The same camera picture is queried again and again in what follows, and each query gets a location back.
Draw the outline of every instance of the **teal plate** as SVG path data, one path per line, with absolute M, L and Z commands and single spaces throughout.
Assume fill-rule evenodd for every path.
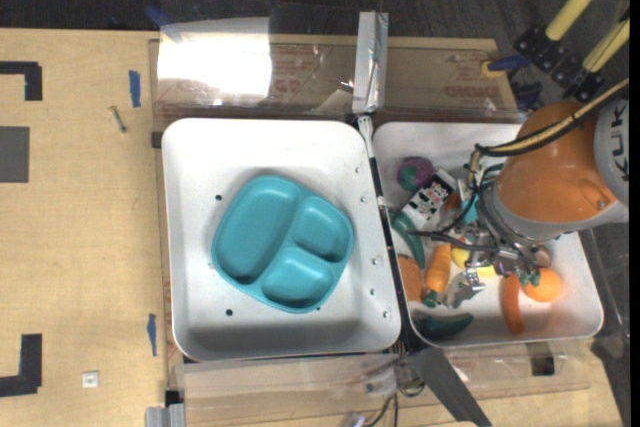
M 347 216 L 306 187 L 264 175 L 247 183 L 211 245 L 213 264 L 236 288 L 290 313 L 319 308 L 353 247 Z

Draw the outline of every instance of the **white tray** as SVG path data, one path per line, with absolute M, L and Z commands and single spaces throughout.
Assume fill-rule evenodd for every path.
M 397 183 L 396 172 L 402 159 L 419 156 L 434 166 L 463 178 L 463 164 L 469 161 L 474 144 L 495 145 L 512 140 L 518 125 L 466 123 L 387 123 L 374 134 L 374 150 L 387 205 L 400 208 L 410 193 Z M 411 254 L 402 238 L 392 232 L 397 253 Z M 440 315 L 472 313 L 471 325 L 447 341 L 430 342 L 444 347 L 465 347 L 545 341 L 560 338 L 589 338 L 602 327 L 604 314 L 580 237 L 577 233 L 562 236 L 546 244 L 554 258 L 551 268 L 563 279 L 563 292 L 552 303 L 542 304 L 520 292 L 520 308 L 526 330 L 520 335 L 509 332 L 500 306 L 500 279 L 483 280 L 487 288 L 460 308 L 449 310 L 424 307 L 424 312 Z M 461 269 L 451 264 L 451 277 Z
M 162 139 L 173 331 L 194 360 L 376 352 L 401 321 L 364 140 L 345 123 L 183 119 Z M 295 180 L 350 218 L 354 247 L 319 311 L 287 313 L 213 268 L 211 241 L 227 207 L 261 174 Z

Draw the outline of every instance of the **wooden table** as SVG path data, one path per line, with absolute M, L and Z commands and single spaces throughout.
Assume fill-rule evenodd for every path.
M 30 127 L 29 182 L 0 183 L 0 376 L 19 373 L 21 335 L 41 334 L 43 343 L 42 386 L 36 394 L 0 398 L 0 425 L 139 426 L 147 407 L 164 402 L 161 237 L 150 144 L 149 49 L 157 38 L 0 29 L 1 61 L 37 61 L 43 69 L 42 101 L 24 100 L 23 77 L 0 75 L 0 126 Z M 137 108 L 129 71 L 141 77 Z M 157 356 L 150 314 L 158 319 Z M 586 352 L 584 365 L 588 389 L 481 406 L 495 425 L 621 425 L 602 364 Z M 89 371 L 99 372 L 98 387 L 83 387 Z M 452 421 L 439 405 L 400 414 L 403 426 Z

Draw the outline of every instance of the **purple ball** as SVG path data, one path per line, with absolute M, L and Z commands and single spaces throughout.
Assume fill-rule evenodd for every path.
M 433 164 L 427 159 L 407 157 L 398 167 L 397 179 L 404 190 L 415 192 L 424 187 L 435 174 L 436 170 Z

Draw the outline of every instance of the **orange carrot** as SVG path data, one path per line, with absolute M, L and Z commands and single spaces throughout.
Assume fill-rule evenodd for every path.
M 431 291 L 442 293 L 449 284 L 451 272 L 451 244 L 440 244 L 431 259 L 424 277 L 425 285 Z
M 514 335 L 518 335 L 524 331 L 524 320 L 520 312 L 520 303 L 518 296 L 520 295 L 520 280 L 515 274 L 510 274 L 504 280 L 502 289 L 502 314 L 504 320 L 509 326 L 509 331 Z
M 398 255 L 400 274 L 402 275 L 402 287 L 407 301 L 422 301 L 422 270 L 413 258 Z

